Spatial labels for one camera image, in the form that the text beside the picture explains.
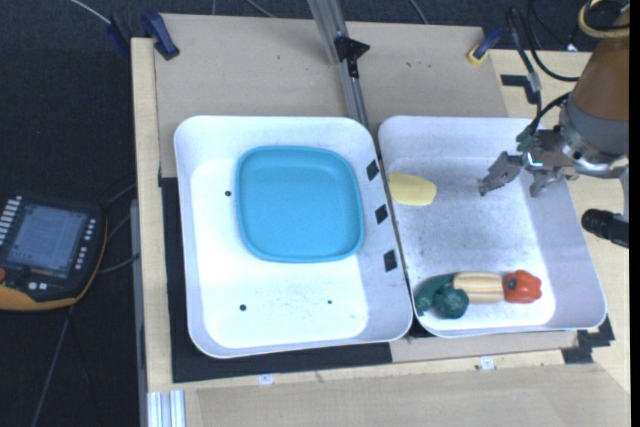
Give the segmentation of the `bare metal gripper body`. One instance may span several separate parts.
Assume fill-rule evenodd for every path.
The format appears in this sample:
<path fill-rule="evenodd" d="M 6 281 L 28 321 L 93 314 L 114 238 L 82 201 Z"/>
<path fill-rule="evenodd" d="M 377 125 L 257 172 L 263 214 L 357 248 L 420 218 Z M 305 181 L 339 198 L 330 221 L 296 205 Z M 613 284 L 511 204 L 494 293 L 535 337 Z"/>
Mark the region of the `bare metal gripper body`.
<path fill-rule="evenodd" d="M 571 127 L 525 128 L 521 153 L 525 168 L 537 173 L 618 179 L 628 170 L 627 165 L 616 165 L 620 156 L 599 149 Z"/>

